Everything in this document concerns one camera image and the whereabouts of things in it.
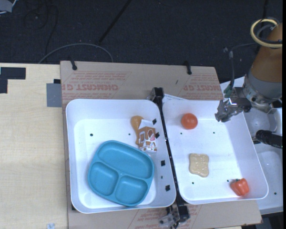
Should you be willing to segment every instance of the red bell pepper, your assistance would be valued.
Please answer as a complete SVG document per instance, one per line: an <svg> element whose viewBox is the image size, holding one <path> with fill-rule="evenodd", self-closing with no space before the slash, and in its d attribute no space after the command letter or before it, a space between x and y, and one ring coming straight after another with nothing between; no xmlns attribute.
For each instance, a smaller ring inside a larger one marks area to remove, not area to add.
<svg viewBox="0 0 286 229"><path fill-rule="evenodd" d="M238 196L246 195L250 191L245 178L240 180L236 179L236 181L231 184L231 188Z"/></svg>

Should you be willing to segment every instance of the white tray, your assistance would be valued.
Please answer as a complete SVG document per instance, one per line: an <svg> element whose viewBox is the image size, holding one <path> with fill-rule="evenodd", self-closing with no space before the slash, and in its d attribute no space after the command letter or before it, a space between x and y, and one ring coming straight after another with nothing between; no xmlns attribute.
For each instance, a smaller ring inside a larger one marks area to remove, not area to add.
<svg viewBox="0 0 286 229"><path fill-rule="evenodd" d="M154 178L142 203L126 207L96 195L89 187L89 165L98 147L105 141L116 140L131 146L136 135L130 119L140 115L156 119L159 133L157 152L148 153L155 166ZM148 100L76 99L66 108L71 201L81 213L98 213L122 209L168 207L175 201L176 189L166 148L160 111Z"/></svg>
<svg viewBox="0 0 286 229"><path fill-rule="evenodd" d="M243 113L230 121L217 122L219 101L169 100L163 114L181 197L190 204L262 199L268 185L247 128ZM186 130L181 117L193 113L195 129ZM209 175L189 172L189 154L209 156ZM235 179L245 178L250 192L237 196L230 188Z"/></svg>

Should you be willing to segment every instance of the bread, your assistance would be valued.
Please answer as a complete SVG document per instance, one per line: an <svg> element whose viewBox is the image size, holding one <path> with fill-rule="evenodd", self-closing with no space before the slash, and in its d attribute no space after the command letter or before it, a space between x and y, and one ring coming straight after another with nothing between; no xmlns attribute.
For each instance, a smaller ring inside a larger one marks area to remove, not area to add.
<svg viewBox="0 0 286 229"><path fill-rule="evenodd" d="M201 177L207 177L209 175L209 156L206 154L192 153L189 157L190 172Z"/></svg>

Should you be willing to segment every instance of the blue divided plate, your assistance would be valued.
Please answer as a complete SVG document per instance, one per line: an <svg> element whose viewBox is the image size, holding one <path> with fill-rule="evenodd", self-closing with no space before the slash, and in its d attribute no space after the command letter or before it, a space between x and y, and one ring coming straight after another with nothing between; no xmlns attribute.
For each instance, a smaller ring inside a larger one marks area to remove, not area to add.
<svg viewBox="0 0 286 229"><path fill-rule="evenodd" d="M88 183L103 198L136 206L145 199L153 174L154 163L146 153L125 143L106 141L92 159Z"/></svg>

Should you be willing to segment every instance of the toy tomato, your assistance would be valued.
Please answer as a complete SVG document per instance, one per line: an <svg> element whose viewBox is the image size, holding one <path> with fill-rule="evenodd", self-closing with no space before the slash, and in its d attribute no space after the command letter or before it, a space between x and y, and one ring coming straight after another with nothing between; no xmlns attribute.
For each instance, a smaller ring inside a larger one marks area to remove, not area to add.
<svg viewBox="0 0 286 229"><path fill-rule="evenodd" d="M236 182L231 184L231 188L238 196L243 196L250 191L247 180L245 178L240 180L236 179Z"/></svg>
<svg viewBox="0 0 286 229"><path fill-rule="evenodd" d="M195 115L187 113L182 116L181 124L187 130L194 129L198 125L198 120Z"/></svg>

